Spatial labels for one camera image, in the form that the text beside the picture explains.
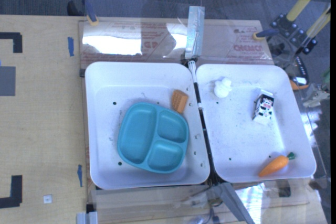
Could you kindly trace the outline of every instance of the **gray square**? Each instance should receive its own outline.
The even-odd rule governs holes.
[[[0,67],[0,96],[15,96],[15,67]]]

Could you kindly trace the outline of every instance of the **blue divided plate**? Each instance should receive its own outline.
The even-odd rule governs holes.
[[[167,174],[183,162],[189,128],[177,112],[140,102],[132,105],[121,123],[118,153],[127,163]]]

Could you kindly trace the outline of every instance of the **white plastic tray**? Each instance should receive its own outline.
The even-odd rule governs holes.
[[[102,189],[194,185],[207,180],[210,168],[191,73],[175,63],[95,62],[85,73],[90,174]],[[125,163],[117,151],[118,131],[128,108],[150,102],[171,109],[173,90],[189,95],[183,116],[189,142],[182,165],[158,174]]]
[[[277,66],[202,65],[196,71],[214,166],[232,183],[309,177],[316,162],[303,127],[287,74]],[[232,91],[214,94],[215,81],[229,78]],[[260,90],[274,94],[274,116],[269,125],[252,120]],[[279,154],[296,158],[272,175],[260,178],[263,166]]]

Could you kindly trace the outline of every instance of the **toy carrot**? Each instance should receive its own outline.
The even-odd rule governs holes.
[[[266,165],[264,169],[262,169],[262,171],[259,173],[259,176],[267,176],[271,173],[279,171],[288,164],[290,159],[294,158],[295,156],[293,152],[289,153],[287,156],[280,155],[276,157],[273,161]]]

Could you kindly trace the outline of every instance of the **wooden table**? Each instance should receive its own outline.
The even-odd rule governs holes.
[[[86,211],[80,20],[83,18],[0,15],[0,32],[18,32],[23,37],[22,53],[13,53],[12,40],[0,39],[1,66],[16,67],[15,96],[0,96],[0,198],[11,195],[11,176],[23,177],[22,203],[0,209],[0,223],[75,223],[76,213]],[[74,56],[69,53],[68,37],[73,38]],[[303,181],[308,203],[263,209],[261,222],[326,223],[318,194],[308,181]],[[44,203],[45,195],[52,195],[51,203]],[[134,197],[132,192],[113,195],[121,202]],[[117,207],[116,200],[109,203]],[[218,216],[222,223],[235,221],[225,209]],[[181,223],[190,218],[150,223]]]

